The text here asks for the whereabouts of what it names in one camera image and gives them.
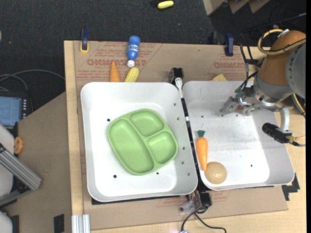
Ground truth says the black block with thin wires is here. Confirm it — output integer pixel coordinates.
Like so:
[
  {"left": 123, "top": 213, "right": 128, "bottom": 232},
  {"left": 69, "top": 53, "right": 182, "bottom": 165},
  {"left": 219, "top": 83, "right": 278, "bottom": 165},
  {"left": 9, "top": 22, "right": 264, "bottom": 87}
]
[
  {"left": 178, "top": 191, "right": 213, "bottom": 216},
  {"left": 167, "top": 67, "right": 184, "bottom": 83}
]

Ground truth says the black cylinder on white bracket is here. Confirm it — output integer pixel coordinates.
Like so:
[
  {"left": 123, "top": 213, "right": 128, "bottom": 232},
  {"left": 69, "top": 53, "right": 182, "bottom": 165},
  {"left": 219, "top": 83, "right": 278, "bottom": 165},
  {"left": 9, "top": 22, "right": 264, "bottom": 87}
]
[{"left": 261, "top": 107, "right": 293, "bottom": 144}]

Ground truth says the blue bottle with white cap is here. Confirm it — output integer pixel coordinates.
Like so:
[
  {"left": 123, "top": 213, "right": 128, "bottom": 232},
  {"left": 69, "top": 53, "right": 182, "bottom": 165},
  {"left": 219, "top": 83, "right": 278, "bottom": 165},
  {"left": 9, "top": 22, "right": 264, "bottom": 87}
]
[{"left": 126, "top": 35, "right": 141, "bottom": 68}]

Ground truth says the orange pretzel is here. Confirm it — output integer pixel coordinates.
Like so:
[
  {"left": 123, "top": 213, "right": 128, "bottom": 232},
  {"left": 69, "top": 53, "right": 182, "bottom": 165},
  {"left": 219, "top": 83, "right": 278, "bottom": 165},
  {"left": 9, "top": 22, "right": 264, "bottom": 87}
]
[{"left": 13, "top": 136, "right": 24, "bottom": 155}]

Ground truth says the beige egg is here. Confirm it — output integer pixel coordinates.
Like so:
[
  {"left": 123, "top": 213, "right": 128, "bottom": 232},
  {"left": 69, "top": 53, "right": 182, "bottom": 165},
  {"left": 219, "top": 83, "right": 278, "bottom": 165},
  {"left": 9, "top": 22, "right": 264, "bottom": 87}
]
[{"left": 204, "top": 161, "right": 228, "bottom": 185}]

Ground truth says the yellow oblong toy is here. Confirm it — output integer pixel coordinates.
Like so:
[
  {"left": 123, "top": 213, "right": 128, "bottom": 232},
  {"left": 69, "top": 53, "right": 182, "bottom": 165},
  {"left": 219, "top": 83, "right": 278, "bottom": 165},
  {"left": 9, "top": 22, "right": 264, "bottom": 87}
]
[{"left": 157, "top": 0, "right": 174, "bottom": 10}]

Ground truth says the brown cardboard board red print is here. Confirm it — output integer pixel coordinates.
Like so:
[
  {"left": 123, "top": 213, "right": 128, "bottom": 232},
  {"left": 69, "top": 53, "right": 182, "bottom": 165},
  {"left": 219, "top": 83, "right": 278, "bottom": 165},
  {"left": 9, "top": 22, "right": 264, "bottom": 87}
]
[{"left": 72, "top": 40, "right": 290, "bottom": 231}]

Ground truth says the yellow corn cob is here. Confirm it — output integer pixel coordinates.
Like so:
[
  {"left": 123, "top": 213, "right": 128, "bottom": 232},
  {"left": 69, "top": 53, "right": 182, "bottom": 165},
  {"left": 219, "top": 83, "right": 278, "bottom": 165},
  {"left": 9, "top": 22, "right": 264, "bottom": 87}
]
[{"left": 123, "top": 67, "right": 140, "bottom": 83}]

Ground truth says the yellow cheese wedge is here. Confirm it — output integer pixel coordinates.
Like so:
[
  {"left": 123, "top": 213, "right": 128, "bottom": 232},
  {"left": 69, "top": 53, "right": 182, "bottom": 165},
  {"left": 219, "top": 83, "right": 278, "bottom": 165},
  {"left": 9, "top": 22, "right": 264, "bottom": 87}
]
[{"left": 209, "top": 73, "right": 228, "bottom": 82}]

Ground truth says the orange carrot with green top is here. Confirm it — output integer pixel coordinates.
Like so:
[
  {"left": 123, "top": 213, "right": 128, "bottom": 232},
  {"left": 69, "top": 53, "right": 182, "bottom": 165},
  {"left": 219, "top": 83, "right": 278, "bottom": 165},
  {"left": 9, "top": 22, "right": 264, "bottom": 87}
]
[{"left": 195, "top": 130, "right": 209, "bottom": 172}]

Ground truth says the green divided plate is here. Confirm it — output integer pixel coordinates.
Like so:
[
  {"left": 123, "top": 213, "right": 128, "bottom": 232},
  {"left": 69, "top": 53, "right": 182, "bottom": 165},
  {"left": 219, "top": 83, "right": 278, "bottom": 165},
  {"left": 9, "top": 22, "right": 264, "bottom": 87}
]
[{"left": 106, "top": 108, "right": 179, "bottom": 176}]

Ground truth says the plain orange carrot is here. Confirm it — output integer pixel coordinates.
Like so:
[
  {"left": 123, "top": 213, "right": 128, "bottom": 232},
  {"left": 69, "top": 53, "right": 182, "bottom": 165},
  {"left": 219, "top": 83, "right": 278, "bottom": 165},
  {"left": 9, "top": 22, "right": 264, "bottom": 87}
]
[{"left": 109, "top": 61, "right": 121, "bottom": 83}]

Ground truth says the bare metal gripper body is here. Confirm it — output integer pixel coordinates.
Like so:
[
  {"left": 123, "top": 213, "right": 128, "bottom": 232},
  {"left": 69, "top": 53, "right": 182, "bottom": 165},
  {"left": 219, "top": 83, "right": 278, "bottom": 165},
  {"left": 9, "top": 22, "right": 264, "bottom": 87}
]
[{"left": 238, "top": 87, "right": 279, "bottom": 112}]

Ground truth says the thin black and white rod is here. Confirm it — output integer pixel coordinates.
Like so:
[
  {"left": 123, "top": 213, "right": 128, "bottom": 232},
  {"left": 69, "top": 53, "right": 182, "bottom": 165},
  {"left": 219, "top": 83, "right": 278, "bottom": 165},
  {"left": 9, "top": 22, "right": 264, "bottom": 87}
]
[{"left": 174, "top": 77, "right": 203, "bottom": 193}]

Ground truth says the white plastic tray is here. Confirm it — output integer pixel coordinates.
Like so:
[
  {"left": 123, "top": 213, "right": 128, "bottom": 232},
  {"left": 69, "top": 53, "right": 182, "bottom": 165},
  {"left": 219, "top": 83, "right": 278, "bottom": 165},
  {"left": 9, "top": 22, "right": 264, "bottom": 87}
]
[
  {"left": 80, "top": 82, "right": 199, "bottom": 203},
  {"left": 181, "top": 80, "right": 295, "bottom": 192}
]

